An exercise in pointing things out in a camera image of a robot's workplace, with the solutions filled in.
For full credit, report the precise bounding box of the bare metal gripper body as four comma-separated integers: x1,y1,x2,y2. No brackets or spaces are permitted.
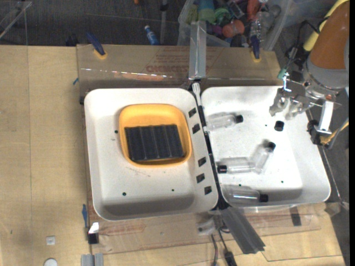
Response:
282,76,343,105

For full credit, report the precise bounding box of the clear plastic bottle black cap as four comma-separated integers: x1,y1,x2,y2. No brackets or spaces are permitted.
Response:
216,157,257,175
222,184,270,205
250,140,277,175
206,112,245,131

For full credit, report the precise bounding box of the white plastic tray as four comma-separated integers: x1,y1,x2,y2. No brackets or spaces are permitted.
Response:
200,85,332,208
83,87,219,222

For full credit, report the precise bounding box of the clear plastic storage bin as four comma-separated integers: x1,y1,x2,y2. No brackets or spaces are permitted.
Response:
177,0,295,52

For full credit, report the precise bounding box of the brown cardboard board red print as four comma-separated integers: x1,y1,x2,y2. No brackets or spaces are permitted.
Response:
76,43,345,262

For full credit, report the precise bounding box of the yellow plastic tub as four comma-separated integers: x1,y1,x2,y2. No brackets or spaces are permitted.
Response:
119,103,193,168

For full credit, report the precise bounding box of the black ribbed insert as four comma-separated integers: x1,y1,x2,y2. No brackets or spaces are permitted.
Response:
124,124,186,162

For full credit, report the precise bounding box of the blue bottle white cap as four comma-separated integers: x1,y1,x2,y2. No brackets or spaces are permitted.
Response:
144,24,160,46

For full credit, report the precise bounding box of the black and white small box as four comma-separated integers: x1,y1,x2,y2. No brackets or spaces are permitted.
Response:
87,222,100,245

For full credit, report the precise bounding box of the black cylinder on white bracket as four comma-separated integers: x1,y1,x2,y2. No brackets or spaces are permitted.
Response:
306,100,335,146

